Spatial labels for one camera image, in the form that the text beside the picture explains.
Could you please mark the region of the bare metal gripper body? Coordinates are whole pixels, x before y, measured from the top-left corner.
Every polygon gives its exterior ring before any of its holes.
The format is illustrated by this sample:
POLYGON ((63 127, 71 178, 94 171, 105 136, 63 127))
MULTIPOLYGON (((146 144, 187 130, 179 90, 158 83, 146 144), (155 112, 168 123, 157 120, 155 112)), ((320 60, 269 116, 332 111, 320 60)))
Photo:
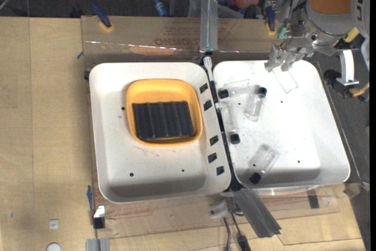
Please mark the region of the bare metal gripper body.
POLYGON ((337 42, 338 37, 326 35, 322 32, 289 29, 284 36, 283 49, 307 56, 311 56, 315 52, 331 56, 338 51, 335 47, 337 42))

